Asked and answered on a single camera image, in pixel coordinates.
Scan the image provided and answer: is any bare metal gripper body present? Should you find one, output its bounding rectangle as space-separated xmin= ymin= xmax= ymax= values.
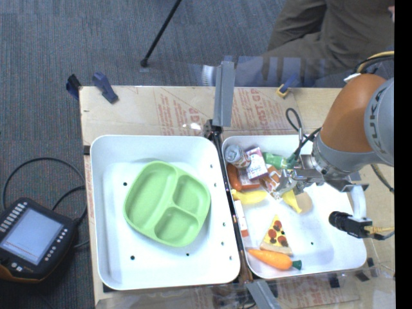
xmin=290 ymin=154 xmax=326 ymax=187

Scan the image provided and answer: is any orange and white carton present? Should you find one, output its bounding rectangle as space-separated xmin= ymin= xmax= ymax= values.
xmin=259 ymin=165 xmax=285 ymax=201

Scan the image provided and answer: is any tan biscuit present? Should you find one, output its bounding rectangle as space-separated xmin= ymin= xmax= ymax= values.
xmin=295 ymin=191 xmax=314 ymax=214

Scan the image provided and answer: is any pink and white carton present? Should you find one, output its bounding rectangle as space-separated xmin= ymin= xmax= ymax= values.
xmin=245 ymin=146 xmax=269 ymax=180

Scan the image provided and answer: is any red and white packet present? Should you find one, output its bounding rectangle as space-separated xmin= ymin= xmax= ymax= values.
xmin=238 ymin=168 xmax=261 ymax=191

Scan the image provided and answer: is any white plastic tray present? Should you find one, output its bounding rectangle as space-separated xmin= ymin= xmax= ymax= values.
xmin=221 ymin=135 xmax=368 ymax=279
xmin=89 ymin=135 xmax=241 ymax=291

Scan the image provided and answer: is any orange sausage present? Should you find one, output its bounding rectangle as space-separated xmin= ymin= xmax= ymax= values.
xmin=226 ymin=163 xmax=243 ymax=192

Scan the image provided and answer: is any silver and red can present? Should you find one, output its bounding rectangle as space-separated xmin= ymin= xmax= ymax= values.
xmin=224 ymin=144 xmax=252 ymax=169

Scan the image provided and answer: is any pizza slice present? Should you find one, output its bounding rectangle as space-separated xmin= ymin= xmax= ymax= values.
xmin=259 ymin=214 xmax=294 ymax=256

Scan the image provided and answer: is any thin black rod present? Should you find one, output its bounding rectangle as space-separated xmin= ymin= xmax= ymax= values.
xmin=211 ymin=131 xmax=254 ymax=283

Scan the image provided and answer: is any orange carrot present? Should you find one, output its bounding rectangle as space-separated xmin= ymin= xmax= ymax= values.
xmin=247 ymin=248 xmax=303 ymax=271

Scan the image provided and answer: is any green divided plate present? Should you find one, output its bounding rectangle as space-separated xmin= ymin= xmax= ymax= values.
xmin=122 ymin=160 xmax=212 ymax=247

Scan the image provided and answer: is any brown cardboard board, red print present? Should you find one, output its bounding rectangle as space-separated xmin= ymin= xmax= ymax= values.
xmin=79 ymin=86 xmax=371 ymax=308

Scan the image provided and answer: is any person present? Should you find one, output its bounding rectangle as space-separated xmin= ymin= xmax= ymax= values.
xmin=267 ymin=0 xmax=395 ymax=87

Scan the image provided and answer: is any black tripod leg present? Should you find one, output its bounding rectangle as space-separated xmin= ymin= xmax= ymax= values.
xmin=140 ymin=0 xmax=191 ymax=68

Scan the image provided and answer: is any black cylinder on white bracket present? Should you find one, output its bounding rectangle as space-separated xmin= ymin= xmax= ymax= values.
xmin=328 ymin=183 xmax=374 ymax=239

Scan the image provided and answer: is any black block with thin wires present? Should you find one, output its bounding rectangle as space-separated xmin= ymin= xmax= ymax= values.
xmin=203 ymin=120 xmax=223 ymax=138

